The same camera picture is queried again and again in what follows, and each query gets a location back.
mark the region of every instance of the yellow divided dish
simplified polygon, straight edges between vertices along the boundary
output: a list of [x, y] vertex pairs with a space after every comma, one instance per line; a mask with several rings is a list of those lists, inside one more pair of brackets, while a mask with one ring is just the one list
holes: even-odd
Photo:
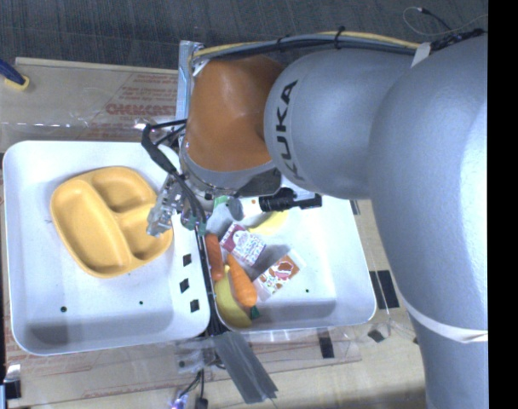
[[107, 167], [58, 186], [50, 211], [56, 230], [79, 266], [96, 277], [128, 273], [162, 255], [172, 229], [147, 234], [147, 215], [157, 194], [127, 167]]

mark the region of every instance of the orange carrot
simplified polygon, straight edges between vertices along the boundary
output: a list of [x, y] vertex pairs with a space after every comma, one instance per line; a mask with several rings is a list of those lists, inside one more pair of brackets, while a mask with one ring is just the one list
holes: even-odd
[[211, 278], [217, 282], [225, 277], [222, 248], [215, 233], [207, 233], [204, 236], [204, 242], [206, 243], [206, 252], [210, 262]]
[[233, 255], [228, 255], [227, 263], [233, 280], [234, 296], [242, 306], [251, 308], [257, 303], [256, 287], [251, 283], [250, 277], [244, 271]]

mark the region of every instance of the gray carpet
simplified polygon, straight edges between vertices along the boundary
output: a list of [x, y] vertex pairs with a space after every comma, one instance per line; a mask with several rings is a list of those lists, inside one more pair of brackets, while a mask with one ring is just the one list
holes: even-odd
[[[472, 21], [466, 29], [487, 29], [488, 0], [0, 0], [0, 58], [176, 68], [182, 39], [211, 46], [339, 26], [418, 42], [439, 38], [435, 34], [446, 28], [434, 17], [406, 11], [416, 6], [451, 28]], [[404, 14], [428, 35], [412, 30]], [[0, 281], [0, 324], [1, 295]]]

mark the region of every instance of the toy carrot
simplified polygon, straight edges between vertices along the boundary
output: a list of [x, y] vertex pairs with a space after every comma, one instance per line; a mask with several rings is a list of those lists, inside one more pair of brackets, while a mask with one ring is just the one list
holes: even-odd
[[208, 233], [204, 236], [208, 261], [210, 262], [211, 278], [217, 282], [225, 276], [222, 248], [215, 233]]
[[234, 296], [242, 306], [251, 308], [257, 303], [256, 287], [251, 283], [250, 277], [244, 271], [233, 255], [228, 255], [227, 263], [233, 280]]

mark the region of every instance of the candy bar wrapper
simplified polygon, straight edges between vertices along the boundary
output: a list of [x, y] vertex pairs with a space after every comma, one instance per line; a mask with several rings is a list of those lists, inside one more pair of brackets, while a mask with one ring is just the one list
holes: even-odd
[[282, 256], [253, 281], [259, 298], [263, 301], [268, 300], [289, 283], [304, 266], [304, 261], [294, 251]]
[[235, 222], [223, 235], [220, 244], [242, 263], [250, 266], [256, 263], [257, 258], [267, 246], [257, 236]]

